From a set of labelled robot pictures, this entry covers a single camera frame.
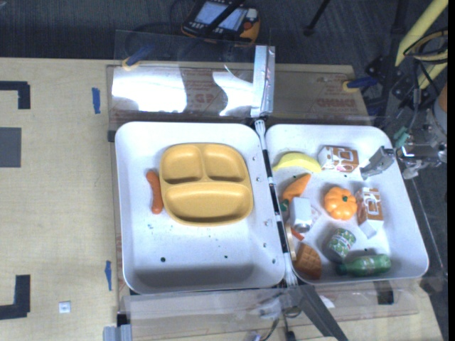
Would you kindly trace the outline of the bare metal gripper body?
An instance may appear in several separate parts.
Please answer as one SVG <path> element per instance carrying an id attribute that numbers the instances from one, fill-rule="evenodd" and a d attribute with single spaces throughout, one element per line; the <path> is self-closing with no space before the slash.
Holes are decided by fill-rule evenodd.
<path id="1" fill-rule="evenodd" d="M 414 130 L 396 152 L 408 166 L 447 163 L 446 139 L 428 130 Z"/>

